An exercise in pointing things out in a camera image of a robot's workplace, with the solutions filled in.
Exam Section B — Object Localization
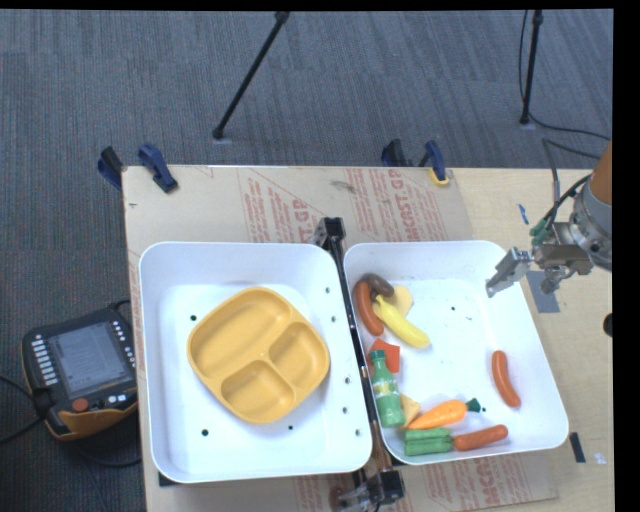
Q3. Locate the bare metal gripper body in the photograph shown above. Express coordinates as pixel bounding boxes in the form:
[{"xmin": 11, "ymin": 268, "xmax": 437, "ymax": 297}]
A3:
[{"xmin": 532, "ymin": 197, "xmax": 614, "ymax": 276}]

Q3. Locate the white plastic tray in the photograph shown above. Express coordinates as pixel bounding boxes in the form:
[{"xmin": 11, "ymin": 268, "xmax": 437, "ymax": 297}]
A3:
[
  {"xmin": 343, "ymin": 240, "xmax": 570, "ymax": 467},
  {"xmin": 138, "ymin": 241, "xmax": 374, "ymax": 485}
]

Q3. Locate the orange sausage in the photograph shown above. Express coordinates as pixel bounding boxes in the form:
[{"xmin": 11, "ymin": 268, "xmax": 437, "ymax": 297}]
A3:
[
  {"xmin": 353, "ymin": 280, "xmax": 385, "ymax": 337},
  {"xmin": 452, "ymin": 424, "xmax": 510, "ymax": 453},
  {"xmin": 490, "ymin": 349, "xmax": 523, "ymax": 409}
]

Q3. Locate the pale yellow biscuit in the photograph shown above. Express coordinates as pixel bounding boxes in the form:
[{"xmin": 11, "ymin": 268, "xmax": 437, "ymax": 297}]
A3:
[{"xmin": 391, "ymin": 284, "xmax": 415, "ymax": 319}]

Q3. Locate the yellow banana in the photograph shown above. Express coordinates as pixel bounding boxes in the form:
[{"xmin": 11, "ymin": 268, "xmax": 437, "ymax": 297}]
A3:
[{"xmin": 371, "ymin": 294, "xmax": 432, "ymax": 350}]

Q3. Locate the brown sausage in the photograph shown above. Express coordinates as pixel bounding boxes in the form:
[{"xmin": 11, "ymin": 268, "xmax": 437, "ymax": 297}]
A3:
[{"xmin": 361, "ymin": 272, "xmax": 396, "ymax": 301}]

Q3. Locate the red pizza slice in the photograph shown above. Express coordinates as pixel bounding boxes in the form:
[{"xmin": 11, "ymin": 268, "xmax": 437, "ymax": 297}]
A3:
[{"xmin": 366, "ymin": 338, "xmax": 402, "ymax": 377}]

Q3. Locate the orange carrot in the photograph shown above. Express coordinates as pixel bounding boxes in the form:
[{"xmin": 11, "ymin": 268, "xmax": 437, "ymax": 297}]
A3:
[{"xmin": 405, "ymin": 397, "xmax": 483, "ymax": 432}]

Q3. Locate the yellow wedge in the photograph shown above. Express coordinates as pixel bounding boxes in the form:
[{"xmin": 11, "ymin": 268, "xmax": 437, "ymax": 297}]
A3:
[{"xmin": 399, "ymin": 393, "xmax": 423, "ymax": 429}]

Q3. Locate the green bottle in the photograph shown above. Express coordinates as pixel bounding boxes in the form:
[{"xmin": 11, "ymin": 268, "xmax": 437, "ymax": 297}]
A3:
[{"xmin": 368, "ymin": 349, "xmax": 407, "ymax": 429}]

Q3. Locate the black stand leg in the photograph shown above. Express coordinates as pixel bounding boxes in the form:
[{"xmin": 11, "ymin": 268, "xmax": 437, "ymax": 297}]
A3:
[
  {"xmin": 211, "ymin": 10, "xmax": 292, "ymax": 141},
  {"xmin": 518, "ymin": 10, "xmax": 545, "ymax": 126}
]

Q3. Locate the green bean bundle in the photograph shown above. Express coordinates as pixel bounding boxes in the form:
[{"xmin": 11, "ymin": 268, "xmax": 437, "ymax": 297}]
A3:
[{"xmin": 403, "ymin": 426, "xmax": 456, "ymax": 458}]

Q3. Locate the brown cardboard board red print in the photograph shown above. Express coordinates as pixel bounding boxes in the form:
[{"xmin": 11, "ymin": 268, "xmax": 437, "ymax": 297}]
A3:
[{"xmin": 122, "ymin": 165, "xmax": 560, "ymax": 512}]

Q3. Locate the yellow divided plate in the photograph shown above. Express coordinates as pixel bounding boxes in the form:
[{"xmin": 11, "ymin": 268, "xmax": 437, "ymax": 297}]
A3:
[{"xmin": 186, "ymin": 286, "xmax": 332, "ymax": 426}]

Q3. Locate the black block with thin wires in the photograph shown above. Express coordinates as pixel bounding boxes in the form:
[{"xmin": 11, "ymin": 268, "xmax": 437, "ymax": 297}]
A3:
[
  {"xmin": 311, "ymin": 216, "xmax": 348, "ymax": 251},
  {"xmin": 330, "ymin": 467, "xmax": 406, "ymax": 512}
]

